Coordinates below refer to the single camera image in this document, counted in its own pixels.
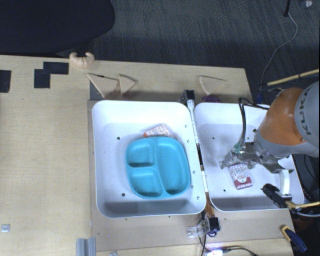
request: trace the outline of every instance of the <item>blue plate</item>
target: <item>blue plate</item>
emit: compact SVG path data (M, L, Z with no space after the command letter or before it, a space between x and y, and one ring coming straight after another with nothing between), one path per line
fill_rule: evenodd
M130 187L141 198L172 198L190 187L188 158L176 139L136 140L126 149L125 164Z

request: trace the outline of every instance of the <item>wooden stick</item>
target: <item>wooden stick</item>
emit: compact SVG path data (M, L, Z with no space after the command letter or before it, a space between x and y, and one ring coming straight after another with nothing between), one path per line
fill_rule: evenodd
M316 70L312 70L312 71L309 71L309 72L306 72L306 73L302 73L300 75L296 74L294 76L290 76L290 77L287 77L287 78L284 78L284 79L281 79L281 80L268 82L267 85L268 86L275 86L275 85L283 84L283 83L286 83L286 82L289 82L289 81L292 81L292 80L296 80L296 79L312 76L312 75L315 75L315 74L318 74L318 73L319 73L319 69L316 69Z

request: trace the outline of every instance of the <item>metal bracket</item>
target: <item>metal bracket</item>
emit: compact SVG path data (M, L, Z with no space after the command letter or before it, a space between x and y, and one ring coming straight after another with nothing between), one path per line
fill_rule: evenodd
M79 238L76 241L76 256L97 256L96 238Z

